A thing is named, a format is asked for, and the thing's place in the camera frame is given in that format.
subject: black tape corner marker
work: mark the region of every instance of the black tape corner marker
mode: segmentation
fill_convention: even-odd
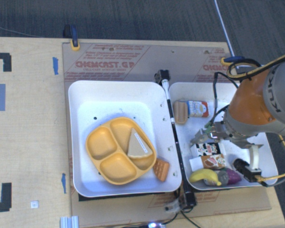
[[[3,60],[3,71],[11,72],[11,55],[9,53],[0,53],[0,59]]]
[[[0,212],[9,211],[10,208],[11,208],[11,182],[2,184]]]

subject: banana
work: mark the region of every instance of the banana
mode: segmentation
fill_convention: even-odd
[[[222,183],[219,181],[217,173],[211,169],[199,169],[194,171],[189,177],[189,182],[196,182],[203,179],[216,182],[217,186],[222,185]]]

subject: brown waffle block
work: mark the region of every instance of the brown waffle block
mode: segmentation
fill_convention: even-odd
[[[157,158],[155,164],[153,165],[153,170],[156,177],[161,180],[165,181],[168,175],[170,164],[162,159]]]

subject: wooden table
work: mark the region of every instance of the wooden table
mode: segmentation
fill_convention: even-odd
[[[0,53],[12,56],[12,72],[3,72],[5,111],[0,111],[1,184],[12,183],[12,207],[0,212],[0,227],[59,227],[70,217],[69,161],[62,43],[68,39],[0,38]],[[224,47],[225,43],[82,40],[97,43],[140,43],[192,47]],[[58,59],[54,74],[53,57]],[[65,174],[66,193],[62,178]],[[205,227],[285,227],[274,188],[266,189],[271,210],[199,217]],[[177,219],[168,228],[190,227]]]

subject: white tray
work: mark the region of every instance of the white tray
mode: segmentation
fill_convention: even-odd
[[[85,197],[171,192],[181,185],[177,156],[165,92],[152,82],[76,81],[68,90],[70,108],[73,181]],[[88,134],[116,117],[133,119],[147,134],[157,156],[170,163],[165,182],[149,170],[125,184],[107,182],[86,152]]]
[[[236,91],[233,84],[228,83],[217,83],[217,95],[218,95],[218,110],[225,105],[228,105]],[[212,83],[174,83],[169,88],[169,93],[171,97],[171,103],[173,104],[177,100],[187,101],[187,100],[197,100],[206,101],[209,106],[209,117],[190,117],[184,125],[176,124],[176,132],[180,143],[181,154],[184,162],[184,169],[186,172],[187,179],[189,180],[192,174],[190,161],[192,159],[192,154],[190,151],[190,141],[194,138],[194,135],[198,132],[200,128],[212,118],[214,106],[214,94]],[[216,121],[222,120],[223,114],[217,116]],[[265,133],[258,134],[257,137],[251,137],[248,139],[249,142],[254,144],[263,144],[259,149],[259,168],[262,170],[262,176],[269,177],[278,174],[275,160],[272,156],[272,152]],[[241,158],[248,163],[250,163],[249,150],[241,149],[236,145],[232,144],[230,141],[222,141],[227,161],[227,167],[234,169],[231,164],[236,158]],[[241,175],[242,181],[228,185],[225,187],[212,187],[204,184],[203,181],[191,183],[191,186],[197,190],[223,190],[232,188],[243,188],[252,186],[261,186],[257,182],[248,182]],[[274,184],[277,179],[266,181],[269,185]]]

